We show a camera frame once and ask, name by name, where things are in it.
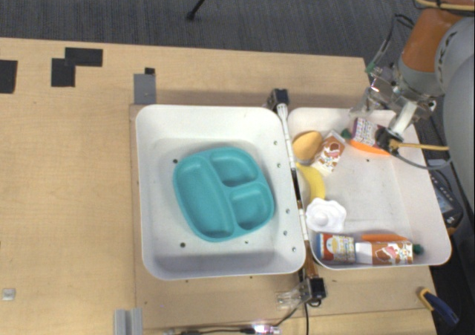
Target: banana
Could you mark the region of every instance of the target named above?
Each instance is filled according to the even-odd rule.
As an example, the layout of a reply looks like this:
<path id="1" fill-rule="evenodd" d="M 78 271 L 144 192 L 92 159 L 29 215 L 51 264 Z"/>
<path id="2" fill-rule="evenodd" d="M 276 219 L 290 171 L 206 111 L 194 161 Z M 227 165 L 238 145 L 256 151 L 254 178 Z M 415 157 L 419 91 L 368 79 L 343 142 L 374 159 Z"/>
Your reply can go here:
<path id="1" fill-rule="evenodd" d="M 310 185 L 299 169 L 297 169 L 297 182 L 298 188 L 300 189 L 300 197 L 302 199 L 302 204 L 304 205 L 304 207 L 306 207 L 310 204 Z"/>
<path id="2" fill-rule="evenodd" d="M 315 167 L 304 166 L 299 163 L 296 163 L 296 165 L 310 186 L 310 202 L 315 198 L 325 199 L 325 184 L 320 172 Z"/>

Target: black cable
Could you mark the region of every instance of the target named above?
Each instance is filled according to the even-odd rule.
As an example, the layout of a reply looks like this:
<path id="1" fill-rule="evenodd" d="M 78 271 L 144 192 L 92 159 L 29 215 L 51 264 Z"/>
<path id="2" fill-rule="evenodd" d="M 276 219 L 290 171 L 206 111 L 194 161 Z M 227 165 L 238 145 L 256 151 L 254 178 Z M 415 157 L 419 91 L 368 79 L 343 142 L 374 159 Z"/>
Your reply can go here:
<path id="1" fill-rule="evenodd" d="M 402 160 L 404 161 L 405 163 L 411 165 L 411 166 L 414 166 L 414 167 L 417 167 L 418 169 L 423 169 L 423 170 L 429 170 L 429 171 L 432 171 L 432 170 L 440 170 L 440 169 L 444 169 L 445 167 L 449 166 L 452 162 L 452 160 L 449 158 L 448 160 L 446 160 L 442 165 L 437 165 L 437 166 L 426 166 L 426 165 L 420 165 L 418 163 L 415 163 L 413 162 L 412 160 L 408 160 L 407 158 L 404 158 L 402 157 L 399 153 L 398 154 L 394 154 L 394 156 L 399 159 L 399 160 Z"/>
<path id="2" fill-rule="evenodd" d="M 389 41 L 391 40 L 391 37 L 393 36 L 394 26 L 396 25 L 396 23 L 399 23 L 409 29 L 412 29 L 414 27 L 414 21 L 408 16 L 405 16 L 404 14 L 394 14 L 393 18 L 391 19 L 389 33 L 387 34 L 386 39 L 384 40 L 385 42 L 389 43 Z"/>
<path id="3" fill-rule="evenodd" d="M 307 308 L 307 304 L 304 304 L 304 308 L 305 308 L 305 320 L 307 324 L 305 334 L 309 335 L 310 323 L 309 323 L 309 310 Z"/>
<path id="4" fill-rule="evenodd" d="M 299 303 L 297 305 L 297 307 L 295 309 L 293 309 L 292 311 L 290 311 L 290 313 L 288 313 L 284 318 L 282 318 L 279 322 L 277 322 L 275 325 L 271 325 L 272 327 L 279 327 L 282 323 L 284 323 L 286 320 L 288 320 L 288 318 L 290 318 L 292 315 L 295 314 L 295 312 L 297 311 L 298 309 L 298 306 L 300 306 L 301 303 Z"/>

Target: yellow banana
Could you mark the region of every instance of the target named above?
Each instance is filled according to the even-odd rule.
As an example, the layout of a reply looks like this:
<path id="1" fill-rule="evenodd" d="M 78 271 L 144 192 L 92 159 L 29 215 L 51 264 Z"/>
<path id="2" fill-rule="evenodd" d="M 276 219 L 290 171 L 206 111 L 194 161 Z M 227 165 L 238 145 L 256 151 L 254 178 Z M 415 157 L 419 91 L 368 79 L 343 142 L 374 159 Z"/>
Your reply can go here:
<path id="1" fill-rule="evenodd" d="M 310 202 L 315 198 L 325 199 L 325 184 L 320 172 L 315 167 L 296 165 L 310 186 Z"/>

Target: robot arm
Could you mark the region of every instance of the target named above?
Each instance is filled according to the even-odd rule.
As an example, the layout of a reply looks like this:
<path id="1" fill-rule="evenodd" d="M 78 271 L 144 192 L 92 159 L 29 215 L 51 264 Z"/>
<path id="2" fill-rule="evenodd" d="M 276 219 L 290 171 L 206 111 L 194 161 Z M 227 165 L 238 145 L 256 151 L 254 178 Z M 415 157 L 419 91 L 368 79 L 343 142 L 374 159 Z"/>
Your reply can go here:
<path id="1" fill-rule="evenodd" d="M 427 119 L 436 98 L 445 95 L 444 127 L 451 159 L 465 194 L 474 208 L 474 1 L 415 0 L 421 13 L 398 62 L 375 66 L 373 79 L 353 116 L 373 109 L 396 113 L 376 139 L 397 155 L 391 141 L 403 141 L 405 129 Z"/>

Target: yellow object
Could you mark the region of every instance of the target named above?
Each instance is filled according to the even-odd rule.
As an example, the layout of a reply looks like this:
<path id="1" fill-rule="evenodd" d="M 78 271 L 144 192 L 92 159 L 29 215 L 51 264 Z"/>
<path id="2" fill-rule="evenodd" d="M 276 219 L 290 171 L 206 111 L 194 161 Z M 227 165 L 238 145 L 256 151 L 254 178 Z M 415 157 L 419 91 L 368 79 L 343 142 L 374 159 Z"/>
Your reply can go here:
<path id="1" fill-rule="evenodd" d="M 325 199 L 325 183 L 320 172 L 315 167 L 296 165 L 310 186 L 310 202 L 315 198 Z"/>
<path id="2" fill-rule="evenodd" d="M 430 311 L 433 311 L 433 307 L 432 305 L 427 301 L 427 299 L 424 297 L 424 295 L 426 293 L 430 293 L 430 290 L 427 289 L 426 287 L 424 287 L 423 289 L 421 289 L 419 291 L 419 294 L 417 294 L 417 296 L 419 297 L 419 299 L 421 300 L 422 304 L 424 304 L 424 306 L 429 309 Z"/>
<path id="3" fill-rule="evenodd" d="M 321 134 L 319 131 L 307 131 L 298 135 L 292 143 L 294 156 L 300 161 L 312 161 L 321 145 Z"/>
<path id="4" fill-rule="evenodd" d="M 434 152 L 448 152 L 448 146 L 437 146 L 437 145 L 424 145 L 422 143 L 404 143 L 397 140 L 390 140 L 389 146 L 392 149 L 398 148 L 418 148 L 418 149 L 425 149 L 425 150 L 432 150 Z"/>
<path id="5" fill-rule="evenodd" d="M 470 5 L 460 5 L 460 4 L 447 4 L 442 2 L 441 4 L 437 4 L 435 1 L 428 1 L 428 0 L 414 0 L 418 4 L 421 4 L 425 7 L 433 7 L 435 9 L 446 9 L 446 10 L 460 10 L 460 11 L 475 11 L 474 6 Z"/>
<path id="6" fill-rule="evenodd" d="M 304 206 L 308 206 L 310 203 L 310 185 L 299 169 L 297 169 L 297 182 L 298 187 L 300 188 L 300 197 L 302 199 L 302 204 Z"/>

